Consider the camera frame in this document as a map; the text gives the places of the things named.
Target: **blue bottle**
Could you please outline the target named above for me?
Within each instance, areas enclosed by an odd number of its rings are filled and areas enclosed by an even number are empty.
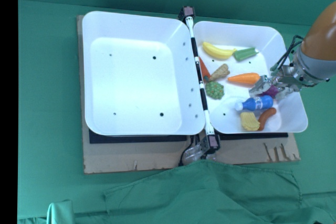
[[[237,102],[235,109],[237,111],[247,109],[250,111],[269,109],[273,106],[273,98],[269,95],[264,95],[260,97],[251,97],[245,102]]]

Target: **green tabletop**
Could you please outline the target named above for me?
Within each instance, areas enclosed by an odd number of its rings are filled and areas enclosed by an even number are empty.
[[[105,211],[103,192],[160,171],[85,175],[76,16],[88,6],[18,2],[18,219],[45,216],[50,203],[70,199],[74,212]],[[176,14],[118,12],[176,18]],[[197,17],[270,26],[290,44],[309,26]],[[301,161],[250,165],[292,170],[303,194],[336,191],[336,79],[301,91],[308,128],[296,134]]]

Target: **toy food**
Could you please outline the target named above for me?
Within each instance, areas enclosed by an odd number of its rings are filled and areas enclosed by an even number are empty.
[[[202,73],[203,80],[205,82],[207,82],[209,80],[209,78],[210,78],[211,75],[210,75],[208,69],[206,68],[203,60],[200,57],[198,59],[200,60],[199,61],[200,62],[199,66],[201,67],[201,73]]]
[[[210,81],[205,85],[205,92],[213,99],[221,99],[224,95],[224,86],[217,81]]]
[[[260,75],[254,72],[239,74],[239,75],[227,78],[227,80],[231,82],[239,82],[239,83],[246,83],[246,84],[255,84],[259,79],[260,79]]]
[[[228,59],[237,50],[219,49],[209,42],[203,42],[203,49],[207,54],[219,59]]]
[[[239,62],[239,61],[245,60],[246,58],[252,57],[252,56],[256,55],[257,53],[258,52],[256,51],[255,48],[248,48],[248,49],[235,51],[233,53],[233,56]]]
[[[248,131],[256,131],[260,127],[260,122],[256,119],[253,112],[242,112],[240,120],[243,128]]]
[[[226,63],[224,63],[219,68],[217,68],[215,72],[212,73],[212,75],[209,78],[209,81],[215,81],[216,79],[224,78],[229,74],[230,74],[229,66]]]
[[[270,108],[265,110],[259,117],[258,121],[260,122],[260,127],[258,131],[262,131],[265,128],[265,123],[268,120],[269,117],[273,116],[275,113],[277,113],[277,110],[275,108]]]

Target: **sausage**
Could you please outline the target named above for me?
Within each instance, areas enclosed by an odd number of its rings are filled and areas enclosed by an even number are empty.
[[[260,127],[258,131],[262,131],[265,128],[265,123],[268,120],[269,117],[273,116],[275,113],[277,113],[277,110],[275,108],[270,108],[265,110],[259,117],[258,121],[260,122]]]

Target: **bottle cap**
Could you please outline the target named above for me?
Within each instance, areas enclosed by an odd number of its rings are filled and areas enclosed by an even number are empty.
[[[243,103],[242,103],[242,102],[237,102],[237,103],[235,104],[235,109],[236,109],[237,111],[243,110]]]

